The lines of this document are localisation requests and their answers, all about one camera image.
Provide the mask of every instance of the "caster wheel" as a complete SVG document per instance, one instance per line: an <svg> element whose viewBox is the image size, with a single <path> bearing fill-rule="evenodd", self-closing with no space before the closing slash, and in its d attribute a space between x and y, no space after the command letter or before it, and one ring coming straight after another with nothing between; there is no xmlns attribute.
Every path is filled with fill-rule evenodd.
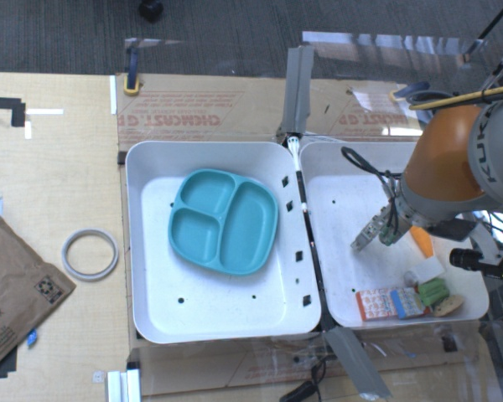
<svg viewBox="0 0 503 402"><path fill-rule="evenodd" d="M160 18L164 7L160 0L142 0L138 10L143 18L154 23Z"/></svg>

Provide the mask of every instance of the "blue plate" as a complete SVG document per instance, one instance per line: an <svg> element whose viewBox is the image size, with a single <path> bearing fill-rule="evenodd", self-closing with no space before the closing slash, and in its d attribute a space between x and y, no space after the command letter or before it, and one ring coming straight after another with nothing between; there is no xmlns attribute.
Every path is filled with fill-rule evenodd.
<svg viewBox="0 0 503 402"><path fill-rule="evenodd" d="M258 271L276 236L277 201L260 183L200 169L181 184L169 216L169 243L182 258L233 276Z"/></svg>

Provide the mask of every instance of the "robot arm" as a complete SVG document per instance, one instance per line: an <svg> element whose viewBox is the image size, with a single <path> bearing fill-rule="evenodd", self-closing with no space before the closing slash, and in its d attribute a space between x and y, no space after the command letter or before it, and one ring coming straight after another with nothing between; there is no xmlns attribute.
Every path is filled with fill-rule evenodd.
<svg viewBox="0 0 503 402"><path fill-rule="evenodd" d="M377 235L382 244L392 245L415 225L451 240L470 237L480 262L499 264L503 250L488 230L457 216L503 213L503 100L483 109L469 105L438 111L401 177L390 179L385 192L389 204L358 234L353 249L363 249Z"/></svg>

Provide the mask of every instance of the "white ring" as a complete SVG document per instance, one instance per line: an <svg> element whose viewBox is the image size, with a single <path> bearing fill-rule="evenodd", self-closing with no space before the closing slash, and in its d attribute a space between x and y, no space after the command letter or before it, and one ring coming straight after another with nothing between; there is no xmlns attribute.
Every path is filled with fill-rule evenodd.
<svg viewBox="0 0 503 402"><path fill-rule="evenodd" d="M111 259L111 263L109 266L107 266L104 270L100 272L96 272L95 274L86 274L84 272L79 272L75 270L69 263L69 259L67 259L67 252L69 251L69 248L71 245L78 240L80 237L86 236L86 235L96 235L104 240L108 241L110 246L113 249L113 258ZM71 274L72 276L76 277L79 280L83 281L97 281L100 280L103 277L106 277L108 274L111 273L111 271L116 267L117 265L117 260L119 259L119 248L117 247L117 242L116 240L104 229L98 229L98 228L85 228L85 229L80 229L76 232L74 232L65 242L63 247L61 248L61 260L64 263L64 267Z"/></svg>

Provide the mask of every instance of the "paper bag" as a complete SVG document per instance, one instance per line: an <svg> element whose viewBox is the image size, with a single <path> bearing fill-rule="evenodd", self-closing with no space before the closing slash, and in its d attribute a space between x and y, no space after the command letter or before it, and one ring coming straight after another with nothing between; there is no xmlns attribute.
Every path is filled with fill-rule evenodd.
<svg viewBox="0 0 503 402"><path fill-rule="evenodd" d="M0 216L0 360L75 289Z"/></svg>

